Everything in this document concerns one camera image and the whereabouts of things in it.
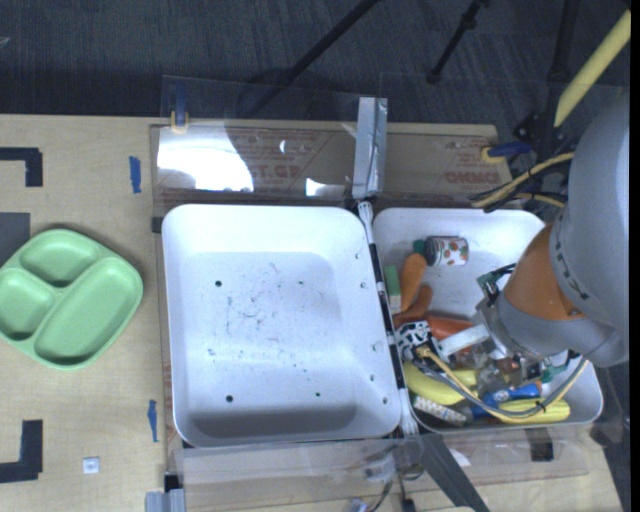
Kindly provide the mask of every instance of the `plastic tray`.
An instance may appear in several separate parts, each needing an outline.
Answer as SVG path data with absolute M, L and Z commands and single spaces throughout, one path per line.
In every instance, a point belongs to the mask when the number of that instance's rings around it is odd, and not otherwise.
M 48 366 L 82 368 L 118 337 L 142 289 L 136 269 L 103 245 L 45 231 L 0 268 L 0 337 Z

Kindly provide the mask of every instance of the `divided green plate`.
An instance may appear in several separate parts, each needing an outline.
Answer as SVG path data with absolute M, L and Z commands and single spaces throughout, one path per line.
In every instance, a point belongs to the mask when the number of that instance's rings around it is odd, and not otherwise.
M 0 338 L 48 366 L 82 368 L 122 332 L 142 290 L 113 251 L 75 231 L 45 231 L 0 268 Z

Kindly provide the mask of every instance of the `table surface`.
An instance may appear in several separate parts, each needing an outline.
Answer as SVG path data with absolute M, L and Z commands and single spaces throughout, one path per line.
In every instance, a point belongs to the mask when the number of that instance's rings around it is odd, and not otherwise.
M 142 511 L 145 494 L 162 489 L 167 454 L 149 138 L 158 122 L 0 116 L 0 146 L 37 147 L 44 155 L 43 187 L 25 187 L 23 162 L 0 162 L 0 211 L 29 212 L 32 236 L 66 227 L 94 238 L 131 262 L 145 287 L 124 332 L 85 369 L 54 370 L 0 343 L 0 461 L 18 459 L 23 420 L 44 425 L 43 472 L 35 481 L 0 484 L 0 510 Z M 141 162 L 137 194 L 130 156 Z M 147 418 L 150 400 L 158 403 L 158 442 Z M 479 485 L 478 492 L 492 510 L 622 510 L 602 449 L 586 430 L 578 441 L 584 474 Z M 83 474 L 86 457 L 100 458 L 99 473 Z M 418 510 L 452 507 L 439 490 L 412 497 Z M 344 507 L 335 501 L 262 510 Z M 386 500 L 379 510 L 400 510 L 398 500 Z

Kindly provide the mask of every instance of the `yellow pole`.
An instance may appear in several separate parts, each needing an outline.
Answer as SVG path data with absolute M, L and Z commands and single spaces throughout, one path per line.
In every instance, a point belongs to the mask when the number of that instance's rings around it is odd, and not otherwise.
M 554 128 L 564 123 L 567 116 L 596 83 L 629 39 L 631 39 L 631 11 L 627 10 L 560 96 Z

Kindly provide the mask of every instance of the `tin can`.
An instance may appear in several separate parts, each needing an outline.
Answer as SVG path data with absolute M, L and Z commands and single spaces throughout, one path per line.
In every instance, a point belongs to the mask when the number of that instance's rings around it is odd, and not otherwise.
M 464 265 L 469 259 L 469 244 L 460 237 L 430 236 L 424 256 L 430 267 Z

